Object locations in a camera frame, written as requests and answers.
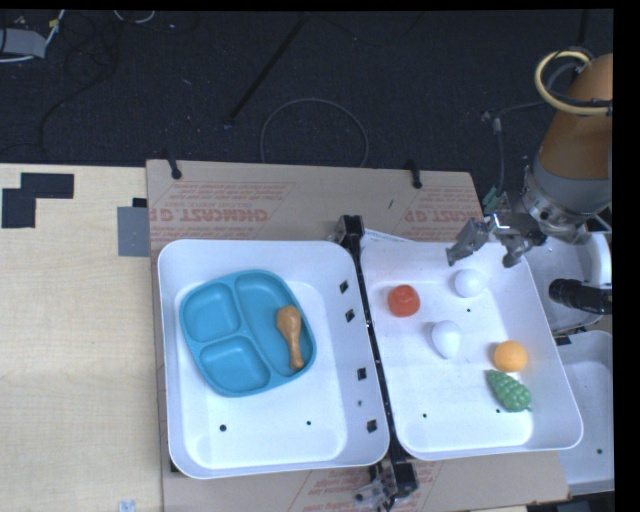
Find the green bumpy object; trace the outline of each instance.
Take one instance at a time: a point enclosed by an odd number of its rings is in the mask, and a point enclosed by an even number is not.
[[[496,398],[510,412],[530,411],[531,392],[524,384],[503,372],[489,370],[489,384]]]

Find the dark carpet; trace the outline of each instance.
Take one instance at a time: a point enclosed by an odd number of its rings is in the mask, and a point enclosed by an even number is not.
[[[2,10],[0,42],[6,28],[46,36],[59,13]],[[0,161],[143,166],[168,154],[399,169],[412,159],[471,173],[482,197],[501,162],[482,114],[507,109],[504,184],[520,189],[553,116],[525,108],[540,102],[536,64],[576,45],[612,52],[613,9],[66,10],[45,58],[0,54]]]

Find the orange ball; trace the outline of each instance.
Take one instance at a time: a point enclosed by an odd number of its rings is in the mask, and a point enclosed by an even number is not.
[[[395,316],[411,316],[420,309],[420,297],[413,286],[401,284],[387,296],[389,309]]]
[[[502,372],[518,372],[526,366],[528,359],[526,349],[513,340],[503,341],[493,353],[493,362]]]

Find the cardboard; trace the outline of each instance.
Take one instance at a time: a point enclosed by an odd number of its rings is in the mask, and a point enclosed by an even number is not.
[[[325,240],[341,215],[365,228],[417,241],[454,242],[469,217],[481,219],[471,176],[409,171],[271,164],[147,162],[164,505],[168,512],[261,510],[362,512],[354,491],[368,468],[315,470],[195,480],[171,471],[166,433],[157,257],[181,238]],[[563,501],[569,491],[558,454],[539,452],[440,462],[413,461],[419,488],[394,511],[446,512]]]

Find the white tray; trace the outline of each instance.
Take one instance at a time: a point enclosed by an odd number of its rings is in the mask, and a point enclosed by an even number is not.
[[[509,452],[558,450],[582,436],[580,412],[525,260],[504,268],[504,247],[488,243],[450,267],[451,244],[385,242],[367,245],[362,269],[400,444],[424,460]],[[455,274],[472,268],[488,277],[483,292],[462,298]],[[421,298],[413,316],[391,314],[387,294],[412,285]],[[435,322],[462,330],[457,356],[444,359],[430,341]],[[531,412],[506,412],[487,383],[492,352],[519,341],[529,363],[511,374],[532,395]]]
[[[613,337],[604,331],[569,336],[558,347],[582,419],[584,436],[560,461],[571,494],[615,490]]]
[[[254,269],[287,283],[315,336],[316,359],[279,387],[223,396],[194,362],[180,304],[202,283]],[[180,471],[204,479],[367,466],[384,457],[389,431],[355,266],[345,249],[324,241],[179,240],[160,253],[158,274],[169,451]]]

